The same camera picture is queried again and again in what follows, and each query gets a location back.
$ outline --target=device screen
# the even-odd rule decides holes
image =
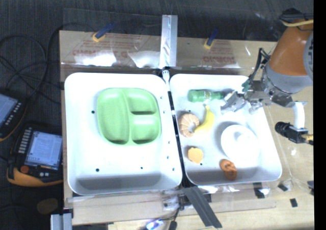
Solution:
[[[17,99],[0,94],[0,126],[7,120],[9,113],[17,103]]]
[[[44,165],[58,170],[62,151],[62,136],[34,131],[25,165]]]

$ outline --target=green plate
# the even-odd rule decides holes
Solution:
[[[101,136],[122,145],[155,141],[161,119],[152,93],[137,88],[109,88],[97,99],[97,122]]]

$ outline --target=tan round food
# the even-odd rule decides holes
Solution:
[[[200,162],[203,160],[203,157],[204,152],[200,148],[191,147],[188,150],[188,158],[197,164],[200,164]]]
[[[189,130],[189,127],[192,124],[194,124],[196,127],[199,126],[198,117],[192,113],[183,114],[178,120],[180,133],[186,138],[190,138],[194,135],[194,133]]]
[[[233,162],[227,159],[222,159],[220,161],[220,168],[228,180],[235,180],[237,176],[237,169]]]

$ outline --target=toy banana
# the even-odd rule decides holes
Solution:
[[[209,109],[209,105],[206,105],[205,108],[206,108],[206,117],[205,117],[205,120],[204,120],[204,122],[202,124],[200,124],[194,130],[194,133],[203,134],[203,133],[206,133],[207,131],[209,131],[213,127],[214,120],[215,120],[215,115]]]

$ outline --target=dark floor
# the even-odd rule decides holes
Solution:
[[[59,44],[56,30],[67,23],[65,9],[117,12],[162,16],[178,15],[178,35],[207,37],[213,27],[220,39],[276,41],[282,28],[278,16],[283,10],[296,8],[313,13],[314,0],[0,0],[0,89],[31,95],[38,80],[26,82],[13,69],[43,61],[51,63],[26,120],[61,126],[59,90]],[[89,31],[85,18],[71,30]],[[26,68],[22,73],[40,79],[44,64]],[[7,158],[17,135],[0,142],[0,156]],[[0,160],[0,230],[49,229],[50,215],[37,212],[38,202],[54,197],[62,207],[62,185],[25,188],[9,184],[7,164]]]

